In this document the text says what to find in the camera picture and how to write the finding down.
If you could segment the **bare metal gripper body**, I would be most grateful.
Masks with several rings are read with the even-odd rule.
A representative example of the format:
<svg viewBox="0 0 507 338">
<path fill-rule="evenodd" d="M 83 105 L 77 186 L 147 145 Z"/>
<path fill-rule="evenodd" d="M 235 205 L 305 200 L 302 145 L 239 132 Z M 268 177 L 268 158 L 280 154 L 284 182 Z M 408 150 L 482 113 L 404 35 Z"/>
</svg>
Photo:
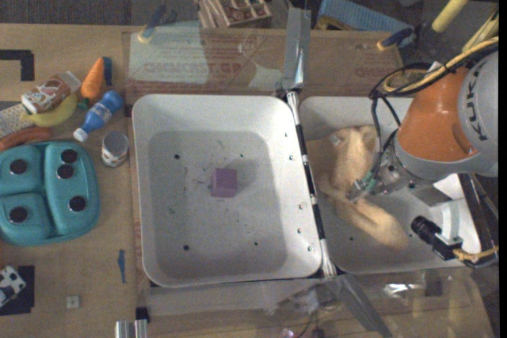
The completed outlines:
<svg viewBox="0 0 507 338">
<path fill-rule="evenodd" d="M 377 154 L 374 165 L 366 174 L 353 182 L 347 193 L 351 202 L 367 196 L 386 195 L 413 186 L 413 177 L 392 153 Z"/>
</svg>

